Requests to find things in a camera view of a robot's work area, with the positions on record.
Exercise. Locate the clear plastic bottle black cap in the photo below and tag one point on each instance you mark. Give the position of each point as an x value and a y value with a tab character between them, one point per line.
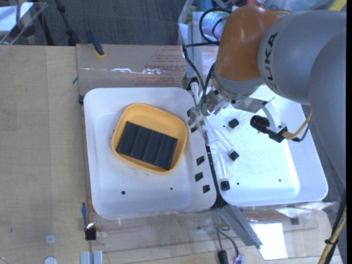
221	166
233	123
221	143

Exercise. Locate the yellow bowl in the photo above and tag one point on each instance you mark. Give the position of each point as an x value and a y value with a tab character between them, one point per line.
149	114

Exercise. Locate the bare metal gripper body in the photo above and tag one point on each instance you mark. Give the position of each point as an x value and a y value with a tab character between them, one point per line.
220	101

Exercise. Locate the black cylinder on white bracket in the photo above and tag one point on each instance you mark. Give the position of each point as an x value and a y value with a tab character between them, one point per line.
260	122

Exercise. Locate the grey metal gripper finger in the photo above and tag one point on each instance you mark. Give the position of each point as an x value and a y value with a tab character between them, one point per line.
192	115
202	118

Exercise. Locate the black ribbed rectangular block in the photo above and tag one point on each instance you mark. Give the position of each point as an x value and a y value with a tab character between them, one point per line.
147	145

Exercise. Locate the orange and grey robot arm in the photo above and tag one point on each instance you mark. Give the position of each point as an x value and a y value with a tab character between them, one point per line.
291	54

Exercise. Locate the clear plastic storage bin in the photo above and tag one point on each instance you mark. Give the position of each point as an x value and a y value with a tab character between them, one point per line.
198	15

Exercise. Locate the white plastic tray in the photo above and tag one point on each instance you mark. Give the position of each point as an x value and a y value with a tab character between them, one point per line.
264	164
143	191

